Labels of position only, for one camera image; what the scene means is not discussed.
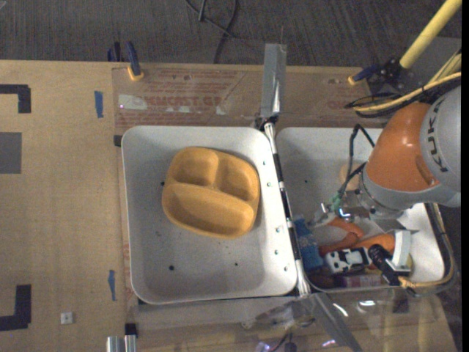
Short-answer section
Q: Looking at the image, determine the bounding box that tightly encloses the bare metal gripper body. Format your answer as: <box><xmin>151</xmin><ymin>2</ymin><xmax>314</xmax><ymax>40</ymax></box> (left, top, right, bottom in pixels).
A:
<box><xmin>317</xmin><ymin>188</ymin><xmax>405</xmax><ymax>227</ymax></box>

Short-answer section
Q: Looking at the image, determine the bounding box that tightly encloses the orange curved toy sausage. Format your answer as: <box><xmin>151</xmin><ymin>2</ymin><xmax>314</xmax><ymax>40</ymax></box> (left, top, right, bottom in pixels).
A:
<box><xmin>325</xmin><ymin>216</ymin><xmax>366</xmax><ymax>240</ymax></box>

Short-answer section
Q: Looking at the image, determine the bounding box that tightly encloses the orange carrot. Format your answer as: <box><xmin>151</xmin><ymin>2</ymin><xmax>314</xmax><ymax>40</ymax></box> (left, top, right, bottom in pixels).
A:
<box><xmin>317</xmin><ymin>232</ymin><xmax>397</xmax><ymax>258</ymax></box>

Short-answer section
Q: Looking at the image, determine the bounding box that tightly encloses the white and black carton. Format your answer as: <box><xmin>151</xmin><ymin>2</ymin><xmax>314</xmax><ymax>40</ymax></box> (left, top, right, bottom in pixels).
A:
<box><xmin>323</xmin><ymin>246</ymin><xmax>373</xmax><ymax>275</ymax></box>

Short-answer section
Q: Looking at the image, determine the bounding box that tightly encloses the white plastic tray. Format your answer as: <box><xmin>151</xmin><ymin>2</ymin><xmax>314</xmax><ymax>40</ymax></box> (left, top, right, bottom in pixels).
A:
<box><xmin>274</xmin><ymin>126</ymin><xmax>456</xmax><ymax>294</ymax></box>
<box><xmin>120</xmin><ymin>124</ymin><xmax>299</xmax><ymax>306</ymax></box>

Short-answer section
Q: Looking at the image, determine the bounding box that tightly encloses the blue packet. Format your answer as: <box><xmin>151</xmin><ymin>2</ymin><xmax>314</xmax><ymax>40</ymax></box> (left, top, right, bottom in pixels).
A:
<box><xmin>292</xmin><ymin>217</ymin><xmax>325</xmax><ymax>272</ymax></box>

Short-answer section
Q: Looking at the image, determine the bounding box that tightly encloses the purple packet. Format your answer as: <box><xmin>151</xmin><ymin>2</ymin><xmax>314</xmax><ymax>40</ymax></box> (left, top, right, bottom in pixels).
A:
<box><xmin>339</xmin><ymin>272</ymin><xmax>385</xmax><ymax>289</ymax></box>

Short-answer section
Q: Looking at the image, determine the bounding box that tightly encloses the dark brown round toy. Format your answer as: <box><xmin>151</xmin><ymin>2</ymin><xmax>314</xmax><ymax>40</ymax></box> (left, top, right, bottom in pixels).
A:
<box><xmin>309</xmin><ymin>267</ymin><xmax>340</xmax><ymax>290</ymax></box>

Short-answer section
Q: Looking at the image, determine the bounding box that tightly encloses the orange divided plate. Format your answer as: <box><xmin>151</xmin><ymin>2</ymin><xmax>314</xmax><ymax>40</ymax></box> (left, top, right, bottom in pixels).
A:
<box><xmin>160</xmin><ymin>145</ymin><xmax>262</xmax><ymax>240</ymax></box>

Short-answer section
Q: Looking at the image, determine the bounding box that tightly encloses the black cylinder on white bracket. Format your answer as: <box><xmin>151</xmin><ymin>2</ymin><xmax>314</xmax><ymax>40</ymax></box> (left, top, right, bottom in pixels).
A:
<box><xmin>367</xmin><ymin>228</ymin><xmax>413</xmax><ymax>287</ymax></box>

